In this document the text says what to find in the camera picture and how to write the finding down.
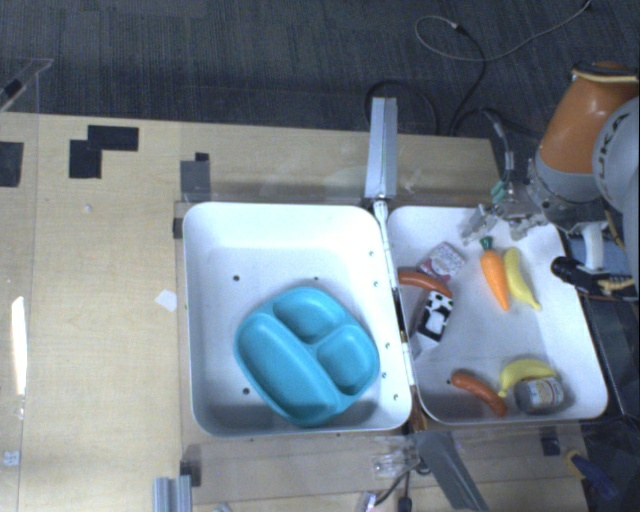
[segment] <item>wooden surface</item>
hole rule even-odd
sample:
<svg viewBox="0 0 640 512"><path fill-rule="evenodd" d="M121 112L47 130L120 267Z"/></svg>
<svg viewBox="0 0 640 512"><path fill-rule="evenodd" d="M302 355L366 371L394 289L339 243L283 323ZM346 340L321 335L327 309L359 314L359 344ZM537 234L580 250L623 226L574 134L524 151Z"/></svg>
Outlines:
<svg viewBox="0 0 640 512"><path fill-rule="evenodd" d="M11 116L17 122L24 115ZM91 123L139 127L139 151L103 152L101 180L69 179L69 140L86 139ZM180 160L208 152L221 196L282 200L339 190L346 197L362 183L367 135L41 116L38 138L20 510L150 510L153 479L175 477L182 456L177 315L154 300L176 291L171 224ZM398 148L399 193L409 199L473 204L496 179L486 141L401 137ZM487 475L480 487L495 510L514 503L519 510L586 510L580 484L566 478L559 458L534 448L514 457L517 439L485 444L464 441L463 458L474 477ZM264 498L296 469L289 461L289 473L278 473L258 460L252 490L241 472L247 459L232 446L217 449L226 453L220 474L230 497ZM327 461L305 478L331 472ZM505 481L509 473L516 476ZM430 478L414 482L414 510L448 510ZM339 511L352 510L356 499L347 493L232 508Z"/></svg>

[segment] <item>orange carrot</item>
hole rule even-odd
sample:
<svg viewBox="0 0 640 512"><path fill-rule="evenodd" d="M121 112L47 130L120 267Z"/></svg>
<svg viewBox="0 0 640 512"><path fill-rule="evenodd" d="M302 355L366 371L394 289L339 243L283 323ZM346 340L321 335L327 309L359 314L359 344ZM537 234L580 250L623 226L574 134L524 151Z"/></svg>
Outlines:
<svg viewBox="0 0 640 512"><path fill-rule="evenodd" d="M509 285L507 284L507 274L504 270L502 256L491 249L493 238L485 236L480 240L484 252L480 256L480 266L484 277L500 303L502 309L509 309Z"/></svg>

